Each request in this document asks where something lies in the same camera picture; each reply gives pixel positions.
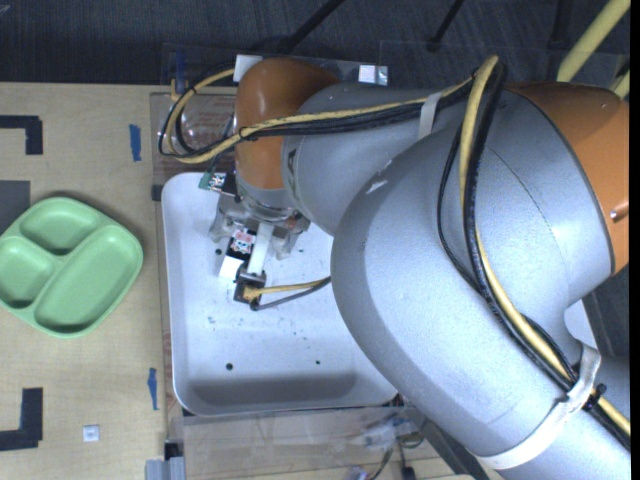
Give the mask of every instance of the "yellow pole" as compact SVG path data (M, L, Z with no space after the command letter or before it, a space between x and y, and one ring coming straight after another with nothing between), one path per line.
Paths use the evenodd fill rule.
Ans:
M560 64L558 81L568 82L631 7L631 0L609 0Z
M621 98L625 98L629 94L629 86L631 83L631 68L621 78L618 78L609 89L615 92Z

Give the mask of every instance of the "zip tie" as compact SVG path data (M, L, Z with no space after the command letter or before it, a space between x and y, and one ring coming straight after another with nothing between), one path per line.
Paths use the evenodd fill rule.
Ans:
M436 107L441 97L442 92L430 94L427 101L422 105L422 109L420 110L420 125L418 126L418 140L424 139L431 133L433 122L436 119Z
M500 470L525 464L544 452L560 435L569 418L580 412L582 406L589 400L596 373L600 367L600 359L600 353L596 349L583 343L580 377L567 393L567 399L557 403L542 423L520 444L498 455L490 457L476 455L476 458L488 467Z

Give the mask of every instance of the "white tray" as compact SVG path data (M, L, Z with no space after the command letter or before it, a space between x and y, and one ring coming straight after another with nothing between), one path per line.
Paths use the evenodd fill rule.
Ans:
M207 416L273 410L382 405L396 390L365 357L327 286L262 311L233 301L218 277L227 240L208 230L218 194L198 189L200 174L173 177L162 192L176 396ZM265 262L267 286L329 275L332 238L312 225L290 258ZM262 302L288 295L263 296Z

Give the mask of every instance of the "black metal rod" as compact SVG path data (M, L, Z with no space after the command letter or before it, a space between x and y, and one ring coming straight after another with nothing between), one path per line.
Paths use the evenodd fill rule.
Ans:
M345 0L328 0L296 32L284 38L278 47L278 53L291 53L298 44L320 25Z
M574 0L558 0L556 17L553 23L553 31L547 43L549 51L549 65L547 67L547 79L555 80L558 76L558 69L562 62L564 52L568 49L568 32L571 21L571 11Z
M447 15L444 17L444 20L440 24L440 28L438 28L438 31L428 39L429 49L436 49L440 45L440 41L442 41L445 32L458 14L458 11L462 7L464 1L465 0L455 0L453 2L453 5L451 5L449 11L447 12Z

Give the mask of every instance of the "green tray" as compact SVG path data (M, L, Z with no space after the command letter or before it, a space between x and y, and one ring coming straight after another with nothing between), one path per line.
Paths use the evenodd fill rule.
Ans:
M140 242L110 217L45 199L0 236L0 305L53 336L82 336L120 303L142 259Z

